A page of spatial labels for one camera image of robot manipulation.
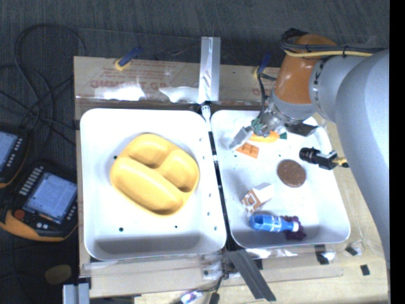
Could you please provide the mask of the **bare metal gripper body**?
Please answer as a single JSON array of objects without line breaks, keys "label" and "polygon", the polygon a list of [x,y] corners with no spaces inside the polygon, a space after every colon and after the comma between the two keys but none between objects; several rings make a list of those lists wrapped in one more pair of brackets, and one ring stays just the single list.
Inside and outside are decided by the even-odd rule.
[{"label": "bare metal gripper body", "polygon": [[285,121],[286,117],[277,107],[263,108],[252,120],[253,132],[259,137],[268,137],[271,132],[279,133],[283,130]]}]

